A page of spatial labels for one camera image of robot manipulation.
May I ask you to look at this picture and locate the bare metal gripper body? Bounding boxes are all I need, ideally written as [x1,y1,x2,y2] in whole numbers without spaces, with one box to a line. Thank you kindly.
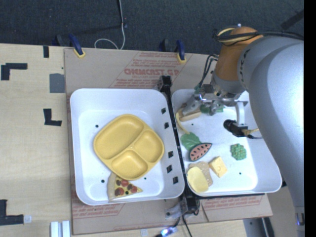
[195,83,249,107]

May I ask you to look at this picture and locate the green toy broccoli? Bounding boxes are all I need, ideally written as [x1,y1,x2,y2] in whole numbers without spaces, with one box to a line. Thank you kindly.
[199,103,224,115]

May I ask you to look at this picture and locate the tan toy bread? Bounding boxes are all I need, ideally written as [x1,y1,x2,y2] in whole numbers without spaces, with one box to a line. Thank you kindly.
[178,108,202,122]

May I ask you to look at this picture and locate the yellow banana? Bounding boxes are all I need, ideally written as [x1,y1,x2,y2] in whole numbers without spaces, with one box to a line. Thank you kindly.
[175,111,191,135]

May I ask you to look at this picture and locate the thin black rod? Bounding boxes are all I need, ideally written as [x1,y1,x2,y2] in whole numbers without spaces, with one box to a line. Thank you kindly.
[162,84,196,207]

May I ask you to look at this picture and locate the green toy lettuce leaf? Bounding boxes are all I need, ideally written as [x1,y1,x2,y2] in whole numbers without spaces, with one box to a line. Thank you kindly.
[180,132,202,152]

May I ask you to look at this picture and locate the toy watermelon slice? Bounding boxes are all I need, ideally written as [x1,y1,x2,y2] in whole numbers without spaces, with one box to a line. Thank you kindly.
[189,142,213,162]

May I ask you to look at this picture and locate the green toy grapes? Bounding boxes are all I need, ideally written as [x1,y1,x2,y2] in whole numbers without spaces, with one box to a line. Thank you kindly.
[230,143,247,161]

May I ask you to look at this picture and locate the yellow toy cheese wedge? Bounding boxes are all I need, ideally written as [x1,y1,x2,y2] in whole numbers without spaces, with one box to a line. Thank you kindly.
[208,156,229,178]

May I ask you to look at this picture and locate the brown toy bread slice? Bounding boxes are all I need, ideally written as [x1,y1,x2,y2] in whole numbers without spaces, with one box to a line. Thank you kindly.
[188,161,214,188]

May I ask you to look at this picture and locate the white plastic tray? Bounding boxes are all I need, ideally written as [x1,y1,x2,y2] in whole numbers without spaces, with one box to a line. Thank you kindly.
[70,88,186,206]
[171,88,283,198]

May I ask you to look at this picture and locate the yellow oval toy chip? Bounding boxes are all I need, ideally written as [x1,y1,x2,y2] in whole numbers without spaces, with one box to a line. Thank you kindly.
[186,166,210,193]

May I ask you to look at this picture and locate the yellow divided plate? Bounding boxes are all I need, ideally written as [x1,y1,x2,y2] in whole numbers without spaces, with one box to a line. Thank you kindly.
[93,114,165,181]

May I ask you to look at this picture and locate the brown cardboard board red print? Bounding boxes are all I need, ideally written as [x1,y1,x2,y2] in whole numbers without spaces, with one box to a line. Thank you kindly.
[63,47,274,236]

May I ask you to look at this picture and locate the toy pizza slice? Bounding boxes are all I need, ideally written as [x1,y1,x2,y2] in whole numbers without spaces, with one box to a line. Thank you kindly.
[106,172,144,202]

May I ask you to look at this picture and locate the black cylinder on white bracket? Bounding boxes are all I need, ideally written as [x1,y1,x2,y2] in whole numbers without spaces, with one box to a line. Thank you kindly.
[223,100,249,138]

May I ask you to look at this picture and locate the black block with thin wires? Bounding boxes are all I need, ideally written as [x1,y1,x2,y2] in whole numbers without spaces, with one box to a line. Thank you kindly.
[178,195,201,215]
[157,75,173,93]

